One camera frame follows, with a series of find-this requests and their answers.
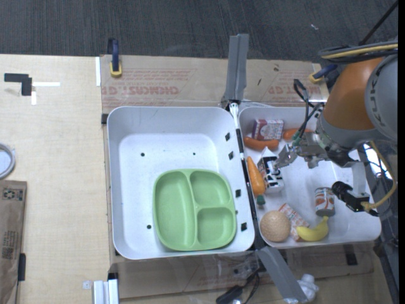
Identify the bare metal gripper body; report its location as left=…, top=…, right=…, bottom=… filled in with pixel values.
left=293, top=132, right=332, bottom=170

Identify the small orange carrot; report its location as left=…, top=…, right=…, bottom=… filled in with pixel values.
left=282, top=127, right=315, bottom=141

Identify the white and black carton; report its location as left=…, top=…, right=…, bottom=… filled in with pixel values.
left=256, top=147, right=285, bottom=194

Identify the orange sausage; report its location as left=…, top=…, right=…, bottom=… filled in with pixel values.
left=243, top=136, right=280, bottom=152

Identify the white plastic tray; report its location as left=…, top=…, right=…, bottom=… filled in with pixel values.
left=106, top=106, right=256, bottom=261
left=237, top=106, right=383, bottom=250

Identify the orange carrot with green end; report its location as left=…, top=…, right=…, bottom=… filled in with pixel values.
left=246, top=156, right=267, bottom=206

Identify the pink and white carton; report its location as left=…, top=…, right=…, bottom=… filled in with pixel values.
left=251, top=118, right=285, bottom=141

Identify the orange and white can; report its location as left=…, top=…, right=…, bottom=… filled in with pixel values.
left=314, top=186, right=337, bottom=218

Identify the orange and white packet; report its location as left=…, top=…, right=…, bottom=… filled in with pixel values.
left=278, top=203, right=311, bottom=243

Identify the tan round bread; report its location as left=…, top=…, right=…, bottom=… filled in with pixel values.
left=259, top=210, right=292, bottom=243

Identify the yellow banana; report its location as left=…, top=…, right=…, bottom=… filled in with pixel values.
left=296, top=215, right=330, bottom=243

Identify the brown cardboard board red print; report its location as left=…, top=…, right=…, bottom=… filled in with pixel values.
left=99, top=54, right=384, bottom=300

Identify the green divided plate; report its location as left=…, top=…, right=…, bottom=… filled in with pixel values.
left=153, top=168, right=238, bottom=252

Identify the white crumpled tissue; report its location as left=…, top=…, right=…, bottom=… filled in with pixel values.
left=296, top=273, right=320, bottom=301

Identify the brown paper bag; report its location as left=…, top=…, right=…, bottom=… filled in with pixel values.
left=0, top=179, right=28, bottom=304

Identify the grey white round ring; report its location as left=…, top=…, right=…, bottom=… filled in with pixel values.
left=0, top=142, right=16, bottom=181

